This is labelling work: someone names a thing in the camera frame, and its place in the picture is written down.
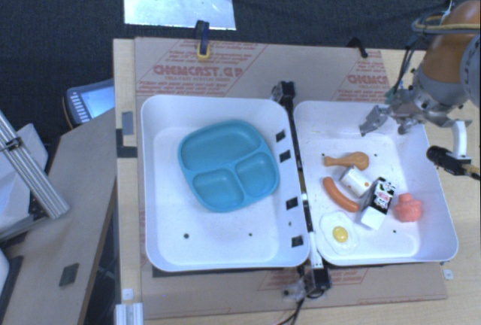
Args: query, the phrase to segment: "blue plate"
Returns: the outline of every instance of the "blue plate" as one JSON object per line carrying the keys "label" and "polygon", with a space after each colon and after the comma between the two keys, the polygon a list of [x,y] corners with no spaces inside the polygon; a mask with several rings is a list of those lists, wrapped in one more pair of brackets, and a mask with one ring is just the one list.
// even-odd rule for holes
{"label": "blue plate", "polygon": [[267,143],[250,124],[230,120],[187,135],[179,163],[192,192],[212,211],[237,210],[272,194],[279,171]]}

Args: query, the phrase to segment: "fried egg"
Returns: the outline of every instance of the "fried egg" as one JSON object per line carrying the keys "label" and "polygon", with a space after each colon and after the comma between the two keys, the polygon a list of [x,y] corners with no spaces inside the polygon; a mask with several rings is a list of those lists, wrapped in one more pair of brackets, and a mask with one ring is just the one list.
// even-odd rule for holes
{"label": "fried egg", "polygon": [[359,245],[359,236],[350,218],[342,211],[321,217],[319,227],[332,250],[339,255],[351,254]]}

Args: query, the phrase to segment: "egg yolk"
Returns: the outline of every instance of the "egg yolk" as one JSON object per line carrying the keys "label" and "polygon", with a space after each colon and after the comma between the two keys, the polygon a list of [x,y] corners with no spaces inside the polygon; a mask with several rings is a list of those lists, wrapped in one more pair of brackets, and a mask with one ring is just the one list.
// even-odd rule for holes
{"label": "egg yolk", "polygon": [[332,236],[337,242],[344,243],[347,241],[347,237],[349,236],[347,234],[347,230],[344,229],[342,226],[336,226],[332,230]]}

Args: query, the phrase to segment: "orange sausage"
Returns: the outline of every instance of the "orange sausage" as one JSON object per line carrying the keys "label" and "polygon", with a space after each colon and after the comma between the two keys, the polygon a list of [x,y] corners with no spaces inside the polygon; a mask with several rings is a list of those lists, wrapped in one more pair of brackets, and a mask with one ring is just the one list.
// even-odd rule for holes
{"label": "orange sausage", "polygon": [[350,211],[351,213],[356,213],[359,211],[359,205],[347,198],[341,191],[336,187],[334,180],[331,177],[326,177],[322,180],[325,191],[328,192],[329,196],[334,202],[336,202],[344,210]]}

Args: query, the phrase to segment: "robotic hand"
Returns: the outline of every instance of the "robotic hand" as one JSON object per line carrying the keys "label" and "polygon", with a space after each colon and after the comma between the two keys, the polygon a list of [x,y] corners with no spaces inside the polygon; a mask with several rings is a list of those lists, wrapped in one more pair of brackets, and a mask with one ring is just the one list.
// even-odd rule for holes
{"label": "robotic hand", "polygon": [[[479,180],[479,169],[466,156],[466,127],[470,120],[452,120],[448,113],[469,99],[479,107],[479,12],[480,1],[464,2],[449,13],[435,14],[413,23],[415,38],[408,45],[398,81],[386,94],[388,107],[376,106],[359,128],[364,136],[382,126],[388,117],[405,134],[412,126],[432,122],[449,127],[454,135],[452,152],[430,147],[428,158],[454,175]],[[414,71],[413,84],[402,88],[413,46],[434,35],[420,66]]]}

